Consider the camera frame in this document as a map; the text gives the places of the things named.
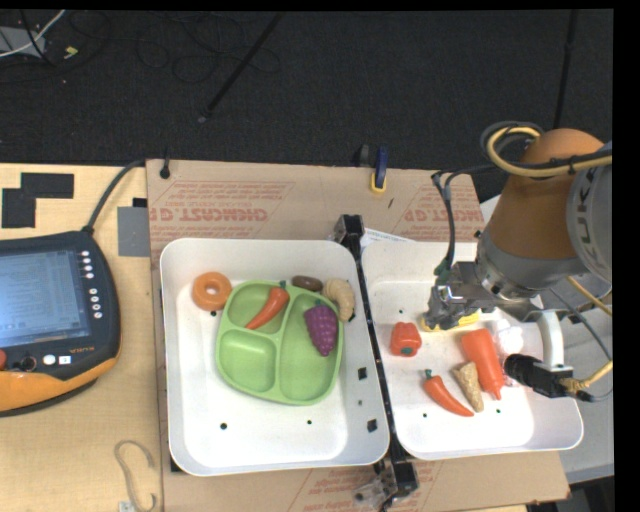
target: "black backdrop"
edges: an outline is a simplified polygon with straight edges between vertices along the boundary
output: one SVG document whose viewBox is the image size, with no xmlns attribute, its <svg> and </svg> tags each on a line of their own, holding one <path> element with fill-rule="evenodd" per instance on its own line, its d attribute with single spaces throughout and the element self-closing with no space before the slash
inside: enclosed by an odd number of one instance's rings
<svg viewBox="0 0 640 512">
<path fill-rule="evenodd" d="M 0 9 L 0 27 L 58 12 Z M 476 165 L 490 124 L 554 126 L 567 48 L 559 125 L 608 141 L 613 9 L 577 13 L 567 47 L 569 9 L 288 12 L 199 123 L 275 13 L 67 10 L 43 56 L 0 57 L 0 161 L 349 166 L 386 144 L 394 168 Z M 504 176 L 474 183 L 484 201 Z"/>
</svg>

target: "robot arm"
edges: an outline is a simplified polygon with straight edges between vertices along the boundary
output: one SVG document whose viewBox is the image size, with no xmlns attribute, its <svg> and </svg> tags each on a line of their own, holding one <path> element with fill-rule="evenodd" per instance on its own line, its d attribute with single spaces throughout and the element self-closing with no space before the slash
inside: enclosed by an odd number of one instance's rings
<svg viewBox="0 0 640 512">
<path fill-rule="evenodd" d="M 522 129 L 534 135 L 531 130 Z M 497 140 L 494 134 L 490 144 Z M 513 355 L 505 371 L 541 394 L 566 396 L 559 380 L 572 371 L 564 365 L 557 309 L 543 298 L 569 276 L 586 273 L 612 283 L 611 142 L 603 145 L 584 132 L 557 129 L 536 136 L 521 166 L 495 152 L 490 157 L 511 175 L 475 261 L 457 262 L 439 276 L 423 320 L 446 330 L 477 310 L 497 307 L 521 322 L 537 322 L 543 361 Z M 566 169 L 546 167 L 563 160 Z"/>
</svg>

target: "green plate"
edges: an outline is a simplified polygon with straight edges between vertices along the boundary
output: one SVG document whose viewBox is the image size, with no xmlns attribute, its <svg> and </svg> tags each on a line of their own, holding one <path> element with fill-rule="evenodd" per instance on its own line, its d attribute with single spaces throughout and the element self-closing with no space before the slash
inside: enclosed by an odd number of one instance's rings
<svg viewBox="0 0 640 512">
<path fill-rule="evenodd" d="M 233 288 L 225 305 L 216 338 L 216 366 L 232 387 L 266 400 L 310 405 L 333 389 L 344 340 L 338 320 L 335 348 L 324 357 L 311 342 L 304 312 L 318 301 L 337 315 L 336 306 L 319 293 L 286 285 L 289 302 L 257 329 L 244 326 L 262 308 L 275 281 L 245 281 Z"/>
</svg>

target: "orange donut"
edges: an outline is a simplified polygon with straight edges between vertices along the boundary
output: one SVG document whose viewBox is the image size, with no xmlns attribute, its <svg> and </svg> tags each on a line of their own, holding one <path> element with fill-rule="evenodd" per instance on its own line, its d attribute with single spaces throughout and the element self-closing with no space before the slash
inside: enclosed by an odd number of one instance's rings
<svg viewBox="0 0 640 512">
<path fill-rule="evenodd" d="M 220 272 L 207 272 L 193 282 L 191 298 L 205 311 L 218 311 L 227 303 L 231 289 L 227 276 Z"/>
</svg>

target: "beige cord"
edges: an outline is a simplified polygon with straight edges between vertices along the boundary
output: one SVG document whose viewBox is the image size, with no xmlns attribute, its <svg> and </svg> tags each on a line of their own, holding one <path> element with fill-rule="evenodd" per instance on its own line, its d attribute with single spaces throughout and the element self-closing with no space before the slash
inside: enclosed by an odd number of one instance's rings
<svg viewBox="0 0 640 512">
<path fill-rule="evenodd" d="M 596 306 L 598 306 L 602 311 L 604 311 L 610 317 L 613 317 L 613 311 L 609 309 L 600 299 L 598 299 L 595 295 L 593 295 L 589 290 L 587 290 L 584 286 L 582 286 L 578 281 L 576 281 L 573 277 L 568 276 L 567 281 L 569 281 L 576 290 L 578 290 L 582 295 L 584 295 L 587 299 L 593 302 Z"/>
<path fill-rule="evenodd" d="M 604 377 L 607 373 L 613 370 L 613 361 L 607 362 L 602 368 L 600 368 L 597 372 L 595 372 L 588 379 L 574 379 L 574 378 L 566 378 L 560 379 L 560 384 L 564 386 L 569 393 L 576 393 L 585 388 L 588 388 L 591 384 Z"/>
<path fill-rule="evenodd" d="M 502 170 L 518 176 L 524 176 L 526 178 L 549 178 L 552 176 L 559 176 L 561 174 L 569 174 L 574 171 L 584 171 L 586 169 L 591 169 L 592 167 L 610 165 L 613 161 L 611 156 L 605 156 L 594 158 L 592 160 L 585 160 L 583 162 L 576 162 L 572 165 L 559 165 L 549 169 L 528 169 L 526 167 L 520 167 L 504 160 L 494 149 L 496 141 L 507 132 L 524 133 L 526 135 L 531 135 L 534 138 L 538 138 L 540 136 L 540 132 L 527 126 L 508 126 L 497 130 L 493 135 L 491 135 L 491 137 L 489 137 L 486 149 L 491 161 Z"/>
<path fill-rule="evenodd" d="M 153 467 L 153 457 L 151 456 L 151 453 L 149 452 L 149 450 L 147 450 L 142 444 L 130 439 L 124 439 L 123 441 L 120 441 L 113 450 L 113 452 L 116 455 L 116 460 L 118 461 L 118 464 L 120 464 L 120 467 L 122 468 L 122 472 L 124 473 L 124 479 L 127 484 L 127 494 L 129 495 L 129 500 L 133 504 L 133 507 L 136 509 L 136 512 L 151 512 L 154 508 L 156 508 L 156 495 L 151 493 L 151 508 L 143 508 L 140 505 L 140 502 L 136 497 L 135 490 L 133 489 L 133 478 L 131 475 L 131 470 L 125 463 L 124 459 L 122 458 L 122 455 L 120 455 L 120 448 L 127 443 L 137 446 L 142 450 L 142 452 L 147 457 L 147 462 L 149 463 L 150 468 Z"/>
</svg>

